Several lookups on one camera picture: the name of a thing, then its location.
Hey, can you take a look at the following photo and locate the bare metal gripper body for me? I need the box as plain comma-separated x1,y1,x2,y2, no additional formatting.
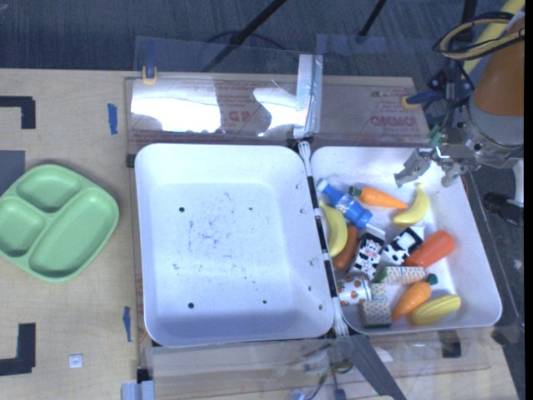
431,124,525,175

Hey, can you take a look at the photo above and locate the yellow banana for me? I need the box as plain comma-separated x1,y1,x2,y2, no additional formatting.
391,182,431,227
317,198,349,258

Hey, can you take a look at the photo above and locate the orange toy carrot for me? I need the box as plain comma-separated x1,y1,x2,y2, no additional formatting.
348,185,410,211
391,272,440,323

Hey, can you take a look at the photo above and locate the brown cardboard board red print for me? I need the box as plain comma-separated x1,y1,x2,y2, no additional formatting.
124,72,493,385

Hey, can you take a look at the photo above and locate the blue plastic bottle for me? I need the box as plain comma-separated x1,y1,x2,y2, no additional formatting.
316,178,374,230

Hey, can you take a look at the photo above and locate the orange toy sausage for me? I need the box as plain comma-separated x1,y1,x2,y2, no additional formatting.
403,229,456,268
332,224,360,271

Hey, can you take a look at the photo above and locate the cow print carton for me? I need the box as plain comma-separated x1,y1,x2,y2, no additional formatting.
346,232,386,281
382,226,426,267

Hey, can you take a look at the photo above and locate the white plastic tray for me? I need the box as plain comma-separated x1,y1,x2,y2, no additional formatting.
133,142,336,348
309,145,503,336

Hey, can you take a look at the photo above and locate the orange patterned carton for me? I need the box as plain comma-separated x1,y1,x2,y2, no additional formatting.
359,282,393,329
371,265,427,286

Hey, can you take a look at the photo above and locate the white can with orange print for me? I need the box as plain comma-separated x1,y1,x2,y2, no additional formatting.
336,274,373,307

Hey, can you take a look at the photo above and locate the green divided plate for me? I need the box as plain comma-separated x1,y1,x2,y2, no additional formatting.
0,163,121,283

